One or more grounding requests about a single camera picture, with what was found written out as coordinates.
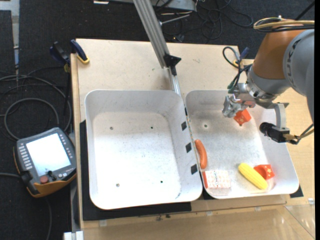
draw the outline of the black carpet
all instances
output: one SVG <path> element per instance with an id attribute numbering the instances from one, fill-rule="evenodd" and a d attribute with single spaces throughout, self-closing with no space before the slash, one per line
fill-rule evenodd
<path id="1" fill-rule="evenodd" d="M 314 0 L 205 0 L 197 6 L 198 13 L 163 25 L 167 42 L 208 45 L 235 45 L 253 59 L 264 34 L 252 29 L 252 23 L 281 15 L 295 19 Z M 157 11 L 161 21 L 179 12 L 163 8 Z M 314 20 L 313 6 L 301 20 Z M 47 100 L 56 109 L 60 127 L 68 126 L 69 114 L 63 113 L 64 99 L 51 86 L 34 78 L 17 82 L 3 80 L 15 73 L 11 13 L 0 10 L 0 173 L 17 174 L 13 159 L 15 140 L 4 126 L 4 113 L 21 98 Z M 58 41 L 67 53 L 69 41 L 75 38 L 148 41 L 147 34 L 133 4 L 110 2 L 94 4 L 92 0 L 20 0 L 19 73 L 49 81 L 61 92 L 67 88 L 63 67 L 52 59 L 49 48 Z M 32 136 L 56 126 L 52 111 L 44 104 L 21 104 L 7 117 L 8 127 L 18 138 Z M 21 180 L 0 176 L 0 239 L 45 240 L 50 224 L 46 199 L 33 198 Z M 61 240 L 70 232 L 70 188 L 67 186 L 47 197 L 52 211 L 51 240 Z"/>

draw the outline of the black bracket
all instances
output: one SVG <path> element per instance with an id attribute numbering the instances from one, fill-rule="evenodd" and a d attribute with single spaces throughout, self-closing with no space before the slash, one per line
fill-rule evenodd
<path id="1" fill-rule="evenodd" d="M 177 75 L 176 65 L 178 64 L 179 61 L 181 61 L 181 58 L 172 56 L 170 54 L 165 54 L 163 58 L 166 66 L 171 69 L 172 75 L 176 76 Z"/>

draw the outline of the red button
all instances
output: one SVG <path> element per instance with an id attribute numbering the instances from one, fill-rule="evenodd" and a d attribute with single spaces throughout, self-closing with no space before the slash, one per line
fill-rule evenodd
<path id="1" fill-rule="evenodd" d="M 47 176 L 44 175 L 44 176 L 40 177 L 41 184 L 46 184 L 46 183 L 48 183 L 48 181 L 49 181 L 49 178 Z"/>

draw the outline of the yellow corn toy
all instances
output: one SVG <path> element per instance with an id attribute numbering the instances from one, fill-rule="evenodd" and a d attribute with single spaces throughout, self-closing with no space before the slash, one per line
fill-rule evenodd
<path id="1" fill-rule="evenodd" d="M 245 162 L 240 163 L 238 166 L 239 172 L 253 185 L 261 190 L 268 187 L 267 181 L 250 165 Z"/>

